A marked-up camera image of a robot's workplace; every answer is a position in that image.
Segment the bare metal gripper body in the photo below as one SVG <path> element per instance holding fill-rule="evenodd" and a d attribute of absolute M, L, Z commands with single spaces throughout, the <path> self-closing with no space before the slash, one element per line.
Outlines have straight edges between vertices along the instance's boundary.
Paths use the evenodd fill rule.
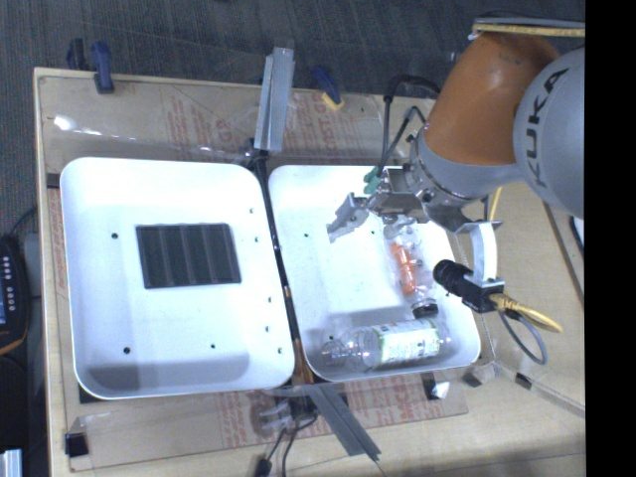
<path fill-rule="evenodd" d="M 398 216 L 428 223 L 431 208 L 440 197 L 436 183 L 412 164 L 375 168 L 367 176 L 367 207 L 375 215 L 389 221 Z"/>

